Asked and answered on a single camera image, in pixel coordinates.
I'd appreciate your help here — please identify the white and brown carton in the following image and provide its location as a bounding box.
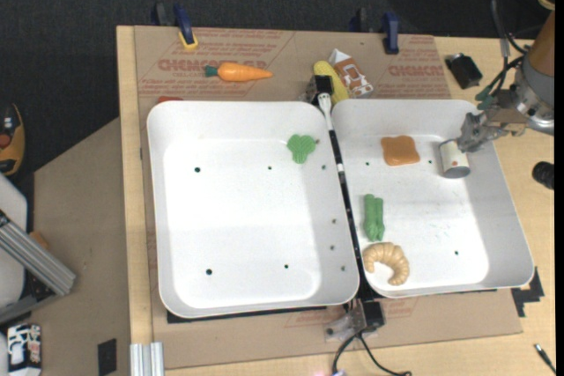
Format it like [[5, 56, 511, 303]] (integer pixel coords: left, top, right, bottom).
[[329, 48, 375, 100]]

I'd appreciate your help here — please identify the brown cardboard board, red print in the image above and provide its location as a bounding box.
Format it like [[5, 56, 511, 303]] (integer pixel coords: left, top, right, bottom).
[[133, 25, 524, 370]]

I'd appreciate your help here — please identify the black box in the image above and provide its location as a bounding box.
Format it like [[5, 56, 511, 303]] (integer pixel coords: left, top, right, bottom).
[[443, 52, 484, 91]]

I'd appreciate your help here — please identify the green asparagus bundle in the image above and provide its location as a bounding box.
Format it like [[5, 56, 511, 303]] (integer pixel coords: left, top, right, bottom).
[[362, 193, 387, 243]]

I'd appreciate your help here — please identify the orange carrot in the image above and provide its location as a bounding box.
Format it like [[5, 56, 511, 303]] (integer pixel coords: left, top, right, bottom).
[[204, 61, 274, 84]]

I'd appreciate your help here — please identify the thin black and white rod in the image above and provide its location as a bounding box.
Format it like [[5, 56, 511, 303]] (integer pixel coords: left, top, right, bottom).
[[317, 92, 367, 301]]

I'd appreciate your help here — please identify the black and white carton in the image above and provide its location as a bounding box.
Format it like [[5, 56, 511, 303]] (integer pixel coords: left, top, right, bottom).
[[5, 322, 43, 376]]

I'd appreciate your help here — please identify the green broccoli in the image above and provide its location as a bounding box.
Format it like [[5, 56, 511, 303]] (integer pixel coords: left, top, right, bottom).
[[286, 133, 318, 166]]

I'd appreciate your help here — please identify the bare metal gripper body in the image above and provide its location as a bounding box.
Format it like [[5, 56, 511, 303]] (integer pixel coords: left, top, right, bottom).
[[482, 100, 556, 138]]

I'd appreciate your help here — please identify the yellow corn cob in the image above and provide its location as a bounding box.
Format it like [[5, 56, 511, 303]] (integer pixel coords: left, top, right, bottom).
[[312, 60, 350, 104]]

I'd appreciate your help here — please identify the tan croissant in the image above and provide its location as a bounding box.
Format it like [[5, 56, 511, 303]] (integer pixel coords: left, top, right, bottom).
[[361, 241, 412, 287]]

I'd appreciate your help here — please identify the small white can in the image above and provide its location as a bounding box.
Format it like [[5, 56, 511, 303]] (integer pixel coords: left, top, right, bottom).
[[438, 138, 471, 180]]

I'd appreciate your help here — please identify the white plastic tray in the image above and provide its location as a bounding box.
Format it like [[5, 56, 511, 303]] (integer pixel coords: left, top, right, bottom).
[[145, 100, 361, 319], [330, 98, 536, 299]]

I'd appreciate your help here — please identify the orange bread slice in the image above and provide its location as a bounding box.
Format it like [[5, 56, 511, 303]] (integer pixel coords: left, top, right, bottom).
[[380, 135, 422, 168]]

